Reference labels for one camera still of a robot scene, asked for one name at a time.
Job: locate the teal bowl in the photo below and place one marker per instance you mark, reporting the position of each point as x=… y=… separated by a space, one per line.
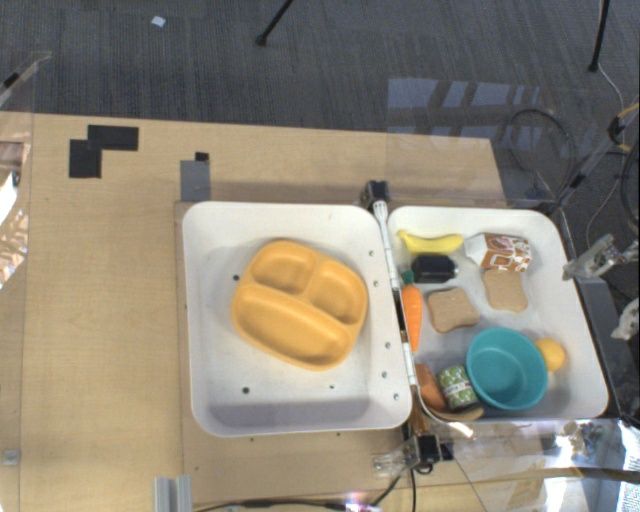
x=505 y=370

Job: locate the black and white thin rod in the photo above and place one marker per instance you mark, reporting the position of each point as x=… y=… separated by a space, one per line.
x=389 y=250

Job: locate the orange sausage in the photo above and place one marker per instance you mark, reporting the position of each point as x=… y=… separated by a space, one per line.
x=430 y=387

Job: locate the yellow banana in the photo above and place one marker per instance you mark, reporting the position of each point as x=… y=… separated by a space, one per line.
x=431 y=242

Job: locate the white plastic tray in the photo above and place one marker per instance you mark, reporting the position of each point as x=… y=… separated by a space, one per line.
x=565 y=310
x=300 y=400

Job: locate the yellow lemon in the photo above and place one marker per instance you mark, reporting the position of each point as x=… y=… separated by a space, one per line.
x=551 y=353

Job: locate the orange carrot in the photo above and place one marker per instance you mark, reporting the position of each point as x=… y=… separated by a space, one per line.
x=413 y=310

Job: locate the orange divided plate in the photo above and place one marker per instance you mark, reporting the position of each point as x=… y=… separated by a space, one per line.
x=300 y=305

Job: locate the black can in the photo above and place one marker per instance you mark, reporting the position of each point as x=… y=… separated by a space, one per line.
x=434 y=268

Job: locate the green and white can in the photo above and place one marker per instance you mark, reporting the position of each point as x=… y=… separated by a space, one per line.
x=456 y=386

